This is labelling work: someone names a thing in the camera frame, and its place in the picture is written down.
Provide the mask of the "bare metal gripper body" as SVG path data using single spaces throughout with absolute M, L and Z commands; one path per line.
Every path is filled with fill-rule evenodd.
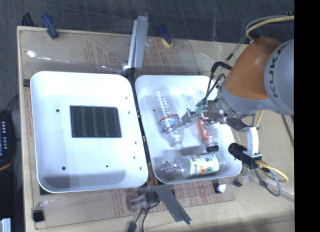
M 199 102 L 202 105 L 200 112 L 200 119 L 204 122 L 226 124 L 228 112 L 224 109 L 223 103 L 220 97 L 216 97 L 214 100 L 204 98 Z

